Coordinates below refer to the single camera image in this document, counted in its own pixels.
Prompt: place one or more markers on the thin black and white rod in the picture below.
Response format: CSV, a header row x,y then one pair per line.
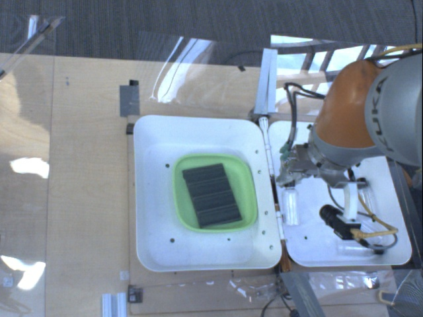
x,y
268,157

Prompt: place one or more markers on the black cylinder on white bracket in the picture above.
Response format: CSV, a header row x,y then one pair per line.
x,y
340,221

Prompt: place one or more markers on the white plastic tray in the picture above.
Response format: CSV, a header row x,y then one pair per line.
x,y
314,243
155,190

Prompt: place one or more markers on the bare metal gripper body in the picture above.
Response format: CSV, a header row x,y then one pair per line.
x,y
302,162

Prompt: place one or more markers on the green divided plate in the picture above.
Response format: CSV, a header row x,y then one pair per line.
x,y
248,193

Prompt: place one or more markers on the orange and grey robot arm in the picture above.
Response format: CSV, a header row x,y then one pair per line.
x,y
353,111

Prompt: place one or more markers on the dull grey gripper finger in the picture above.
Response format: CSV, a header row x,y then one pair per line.
x,y
284,179

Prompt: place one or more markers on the clear plastic bottle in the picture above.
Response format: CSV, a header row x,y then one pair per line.
x,y
291,205
366,198
355,249

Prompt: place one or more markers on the black ribbed rectangular block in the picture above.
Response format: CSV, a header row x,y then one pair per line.
x,y
211,195

